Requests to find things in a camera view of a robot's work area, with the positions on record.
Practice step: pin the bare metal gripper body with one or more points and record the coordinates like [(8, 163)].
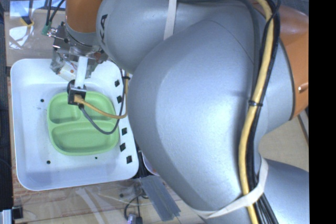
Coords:
[(65, 46)]

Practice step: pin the white and orange packet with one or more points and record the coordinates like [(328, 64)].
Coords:
[(67, 73)]

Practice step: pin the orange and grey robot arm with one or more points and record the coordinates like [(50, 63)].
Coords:
[(199, 91)]

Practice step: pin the white plastic tray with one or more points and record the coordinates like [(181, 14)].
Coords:
[(148, 165), (31, 112)]

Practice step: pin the green divided plate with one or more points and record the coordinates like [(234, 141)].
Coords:
[(78, 136)]

